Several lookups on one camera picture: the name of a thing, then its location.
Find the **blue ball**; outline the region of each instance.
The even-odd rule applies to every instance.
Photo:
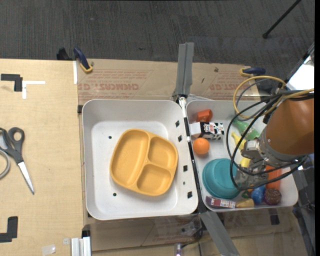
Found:
[[[252,190],[251,198],[256,205],[261,204],[264,201],[266,186],[260,186]]]

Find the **gray floor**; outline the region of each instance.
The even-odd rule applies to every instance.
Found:
[[[0,0],[0,59],[56,60],[60,48],[74,59],[79,47],[89,59],[177,62],[179,44],[194,42],[193,62],[260,67],[284,80],[315,41],[315,0],[262,35],[294,2]],[[314,168],[305,173],[295,175],[296,215],[312,255]]]

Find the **scissors handle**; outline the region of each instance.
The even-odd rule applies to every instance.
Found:
[[[14,127],[14,128],[11,128],[10,130],[12,130],[10,134],[11,134],[11,137],[13,137],[14,134],[16,132],[20,132],[21,129]],[[22,131],[21,138],[19,140],[15,140],[15,138],[13,137],[13,140],[12,140],[7,130],[0,128],[0,134],[2,134],[4,142],[6,144],[6,148],[0,146],[0,149],[6,152],[8,155],[12,156],[17,164],[24,161],[21,155],[21,148],[22,148],[22,141],[25,138],[25,133],[23,130],[21,131]],[[14,147],[15,145],[17,145],[20,151],[13,148],[12,144]]]
[[[20,134],[20,139],[15,139],[15,134],[19,133]],[[25,140],[25,132],[24,130],[18,128],[18,127],[12,127],[9,131],[8,131],[8,135],[9,138],[14,146],[14,149],[16,151],[18,151],[20,153],[20,155],[22,154],[22,143]]]

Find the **turquoise lid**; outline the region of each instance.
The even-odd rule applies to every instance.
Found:
[[[221,199],[233,199],[240,190],[233,184],[230,177],[230,164],[228,158],[214,159],[208,162],[202,172],[202,182],[205,189],[213,197]],[[237,167],[232,165],[232,174],[235,176]]]

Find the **black metal pole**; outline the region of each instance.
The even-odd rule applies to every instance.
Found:
[[[301,0],[297,0],[293,3],[293,5],[269,28],[267,32],[265,32],[262,37],[263,38],[268,38],[269,33],[292,11],[293,8],[296,7],[297,4],[299,4]]]

